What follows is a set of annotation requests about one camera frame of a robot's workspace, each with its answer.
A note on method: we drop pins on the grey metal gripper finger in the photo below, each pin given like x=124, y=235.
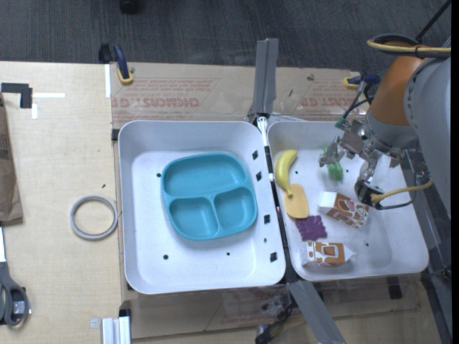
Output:
x=329, y=156
x=347, y=152

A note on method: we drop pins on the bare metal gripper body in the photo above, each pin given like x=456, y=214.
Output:
x=355, y=137

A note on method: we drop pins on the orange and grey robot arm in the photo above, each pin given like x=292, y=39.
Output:
x=426, y=95

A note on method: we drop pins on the green toy broccoli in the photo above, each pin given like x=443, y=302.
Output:
x=335, y=172

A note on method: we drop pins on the yellow banana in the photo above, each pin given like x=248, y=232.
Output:
x=284, y=167

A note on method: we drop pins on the white and brown carton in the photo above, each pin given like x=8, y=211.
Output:
x=328, y=254
x=346, y=210

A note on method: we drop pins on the yellow oval biscuit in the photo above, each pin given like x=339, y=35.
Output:
x=298, y=203

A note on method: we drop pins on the white plastic tray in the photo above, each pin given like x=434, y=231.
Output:
x=391, y=242
x=201, y=263

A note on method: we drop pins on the blue divided plate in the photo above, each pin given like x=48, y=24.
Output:
x=204, y=177

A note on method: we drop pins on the brown cardboard board, red print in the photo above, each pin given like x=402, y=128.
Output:
x=201, y=91

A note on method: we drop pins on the black caster wheel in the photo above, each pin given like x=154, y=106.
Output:
x=129, y=3

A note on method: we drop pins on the grey tape roll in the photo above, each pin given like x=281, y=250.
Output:
x=76, y=224

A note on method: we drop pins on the brown paper bag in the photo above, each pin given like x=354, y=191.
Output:
x=8, y=177

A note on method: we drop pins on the black cylinder on white bracket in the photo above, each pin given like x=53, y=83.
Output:
x=369, y=188

